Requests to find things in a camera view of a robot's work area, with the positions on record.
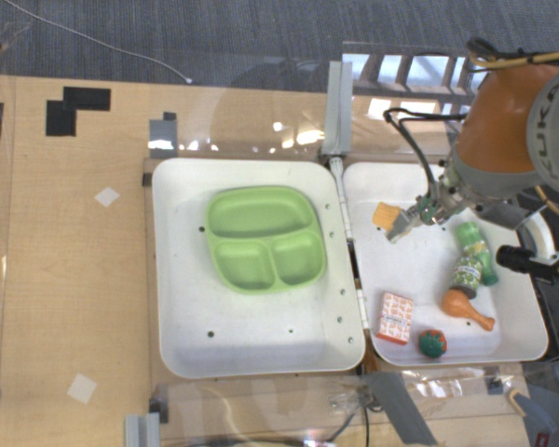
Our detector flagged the thin black and white rod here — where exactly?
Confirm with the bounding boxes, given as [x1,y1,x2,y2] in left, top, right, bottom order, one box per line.
[329,155,372,331]

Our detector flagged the orange and white carton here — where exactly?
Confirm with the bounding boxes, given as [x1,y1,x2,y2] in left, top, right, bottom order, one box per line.
[375,291,416,345]

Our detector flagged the orange chicken drumstick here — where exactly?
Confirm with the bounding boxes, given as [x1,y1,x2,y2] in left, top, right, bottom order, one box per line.
[441,288,497,332]

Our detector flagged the red tomato with green top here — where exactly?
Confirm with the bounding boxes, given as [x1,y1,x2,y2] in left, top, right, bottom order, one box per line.
[416,328,449,359]

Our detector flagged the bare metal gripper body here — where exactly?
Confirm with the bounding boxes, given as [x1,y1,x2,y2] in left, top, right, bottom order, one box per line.
[407,174,477,227]

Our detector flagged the green divided plate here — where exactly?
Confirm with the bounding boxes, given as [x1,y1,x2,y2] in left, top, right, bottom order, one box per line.
[204,184,329,296]

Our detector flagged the black cylinder on white bracket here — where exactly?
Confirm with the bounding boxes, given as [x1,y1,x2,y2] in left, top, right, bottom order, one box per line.
[496,208,559,284]

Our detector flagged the green patterned can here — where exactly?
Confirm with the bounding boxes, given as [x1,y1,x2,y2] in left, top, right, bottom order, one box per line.
[448,254,484,300]

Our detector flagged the white plastic tray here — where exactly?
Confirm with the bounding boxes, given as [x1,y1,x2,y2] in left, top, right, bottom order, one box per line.
[342,161,551,369]
[151,157,367,381]

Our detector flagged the green plastic bottle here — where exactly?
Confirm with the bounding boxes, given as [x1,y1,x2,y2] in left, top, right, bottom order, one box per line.
[455,221,500,288]

